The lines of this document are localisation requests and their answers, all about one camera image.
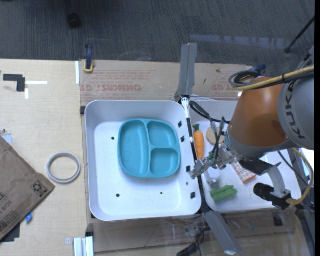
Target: toy carrot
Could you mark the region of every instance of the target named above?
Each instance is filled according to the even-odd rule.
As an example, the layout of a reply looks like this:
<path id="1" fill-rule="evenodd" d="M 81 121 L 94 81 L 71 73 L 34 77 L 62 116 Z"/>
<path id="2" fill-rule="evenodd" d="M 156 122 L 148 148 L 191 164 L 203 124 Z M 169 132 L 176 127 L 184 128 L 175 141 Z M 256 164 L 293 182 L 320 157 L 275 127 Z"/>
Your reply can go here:
<path id="1" fill-rule="evenodd" d="M 204 158 L 205 152 L 205 137 L 204 134 L 200 131 L 200 124 L 193 125 L 195 132 L 193 133 L 193 139 L 195 144 L 196 155 L 198 159 Z"/>

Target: tape roll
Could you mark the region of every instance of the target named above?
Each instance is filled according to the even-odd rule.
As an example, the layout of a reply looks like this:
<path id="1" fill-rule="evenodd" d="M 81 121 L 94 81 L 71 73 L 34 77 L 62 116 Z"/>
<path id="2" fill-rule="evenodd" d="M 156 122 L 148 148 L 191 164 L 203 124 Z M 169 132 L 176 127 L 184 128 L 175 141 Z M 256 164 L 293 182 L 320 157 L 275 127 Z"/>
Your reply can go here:
<path id="1" fill-rule="evenodd" d="M 53 163 L 54 160 L 56 160 L 57 158 L 61 158 L 61 157 L 68 157 L 68 158 L 71 158 L 72 160 L 74 160 L 77 164 L 77 170 L 76 170 L 76 173 L 75 175 L 73 175 L 71 178 L 67 178 L 67 179 L 60 179 L 60 178 L 57 178 L 55 176 L 53 176 L 53 174 L 51 173 L 51 164 Z M 73 182 L 80 174 L 80 171 L 81 171 L 81 164 L 80 164 L 80 161 L 79 159 L 72 153 L 69 153 L 69 152 L 61 152 L 61 153 L 57 153 L 55 155 L 53 155 L 48 163 L 46 164 L 46 171 L 49 175 L 49 178 L 51 180 L 53 180 L 54 182 L 56 183 L 59 183 L 59 184 L 68 184 L 70 182 Z"/>

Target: clamp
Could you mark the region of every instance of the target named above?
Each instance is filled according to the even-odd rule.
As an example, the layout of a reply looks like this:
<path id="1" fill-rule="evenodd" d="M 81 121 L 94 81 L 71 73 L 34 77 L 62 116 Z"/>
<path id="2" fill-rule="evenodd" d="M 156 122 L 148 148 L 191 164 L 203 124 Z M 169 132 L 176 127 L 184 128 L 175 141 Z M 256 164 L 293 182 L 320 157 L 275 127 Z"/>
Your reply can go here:
<path id="1" fill-rule="evenodd" d="M 86 60 L 84 61 L 84 72 L 92 73 L 94 71 L 94 63 L 92 61 L 92 45 L 87 44 L 85 46 L 87 49 Z"/>

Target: blue divided plate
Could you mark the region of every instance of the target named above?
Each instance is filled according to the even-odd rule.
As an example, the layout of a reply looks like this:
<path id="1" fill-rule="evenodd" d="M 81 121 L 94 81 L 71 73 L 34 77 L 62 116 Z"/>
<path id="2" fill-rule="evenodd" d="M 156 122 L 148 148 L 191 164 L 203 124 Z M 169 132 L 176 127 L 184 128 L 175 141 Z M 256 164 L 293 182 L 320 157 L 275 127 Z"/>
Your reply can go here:
<path id="1" fill-rule="evenodd" d="M 165 178 L 180 167 L 175 129 L 154 119 L 130 119 L 119 130 L 118 156 L 122 169 L 138 178 Z"/>

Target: wooden table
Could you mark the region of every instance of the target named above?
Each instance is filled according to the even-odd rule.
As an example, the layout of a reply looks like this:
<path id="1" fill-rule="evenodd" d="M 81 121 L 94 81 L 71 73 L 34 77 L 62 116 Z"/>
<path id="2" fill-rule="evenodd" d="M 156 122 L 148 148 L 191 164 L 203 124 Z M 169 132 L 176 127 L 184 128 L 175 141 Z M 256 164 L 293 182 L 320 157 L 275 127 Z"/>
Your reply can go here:
<path id="1" fill-rule="evenodd" d="M 0 59 L 0 128 L 12 134 L 12 146 L 38 173 L 46 177 L 50 157 L 60 152 L 76 155 L 84 170 L 80 86 L 74 61 Z M 3 74 L 23 75 L 29 98 L 17 92 L 16 82 L 3 81 Z M 71 177 L 75 163 L 57 159 L 52 172 Z M 85 174 L 70 184 L 56 184 L 54 191 L 32 212 L 30 223 L 21 222 L 20 238 L 0 243 L 0 256 L 71 256 L 73 238 L 84 237 L 87 228 Z M 296 231 L 239 238 L 246 255 L 309 255 L 298 218 Z M 176 255 L 186 244 L 111 251 L 97 255 Z M 224 256 L 216 240 L 203 244 L 204 255 Z"/>

